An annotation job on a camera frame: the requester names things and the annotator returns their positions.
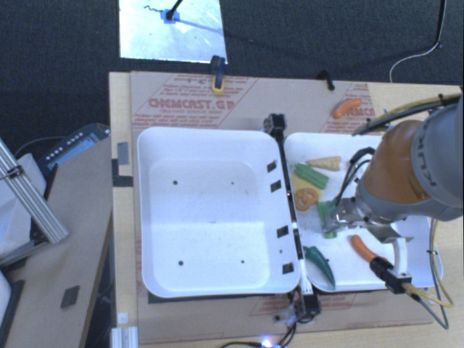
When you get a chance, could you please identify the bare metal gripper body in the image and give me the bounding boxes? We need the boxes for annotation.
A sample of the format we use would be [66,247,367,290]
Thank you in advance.
[336,196,376,231]

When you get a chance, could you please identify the green toy vegetable stick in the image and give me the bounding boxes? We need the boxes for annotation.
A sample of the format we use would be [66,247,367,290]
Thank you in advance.
[316,200,339,240]

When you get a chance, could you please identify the white plastic tray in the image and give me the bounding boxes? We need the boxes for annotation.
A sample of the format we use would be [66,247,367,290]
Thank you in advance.
[283,132,444,293]
[136,125,303,299]

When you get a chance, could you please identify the light green toy celery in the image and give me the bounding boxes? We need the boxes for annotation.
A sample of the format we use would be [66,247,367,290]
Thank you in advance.
[293,162,330,189]

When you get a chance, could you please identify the orange toy sausage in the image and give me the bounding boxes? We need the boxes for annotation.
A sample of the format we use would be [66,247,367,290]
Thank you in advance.
[333,98,363,120]
[349,234,387,265]

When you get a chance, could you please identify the dark green toy pepper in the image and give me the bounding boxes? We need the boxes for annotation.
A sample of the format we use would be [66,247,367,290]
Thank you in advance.
[302,245,336,291]

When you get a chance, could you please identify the thin black and white rod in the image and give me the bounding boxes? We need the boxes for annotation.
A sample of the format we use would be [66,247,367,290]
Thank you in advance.
[275,131,313,298]

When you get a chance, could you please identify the yellow toy slice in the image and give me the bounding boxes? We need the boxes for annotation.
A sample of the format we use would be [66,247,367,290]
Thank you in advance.
[292,173,323,203]

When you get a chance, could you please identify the brown cardboard board red print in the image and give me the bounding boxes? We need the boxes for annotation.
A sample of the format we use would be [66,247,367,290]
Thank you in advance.
[129,71,437,344]

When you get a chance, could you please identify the orange toy pretzel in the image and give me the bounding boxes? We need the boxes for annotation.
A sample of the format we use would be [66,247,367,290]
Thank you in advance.
[294,187,320,212]

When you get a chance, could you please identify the beige toy corn cob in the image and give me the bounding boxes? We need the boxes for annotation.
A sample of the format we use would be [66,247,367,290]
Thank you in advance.
[306,156,342,173]

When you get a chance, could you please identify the black cylinder on white bracket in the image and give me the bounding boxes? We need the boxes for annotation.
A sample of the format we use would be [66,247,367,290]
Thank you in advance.
[368,236,414,295]

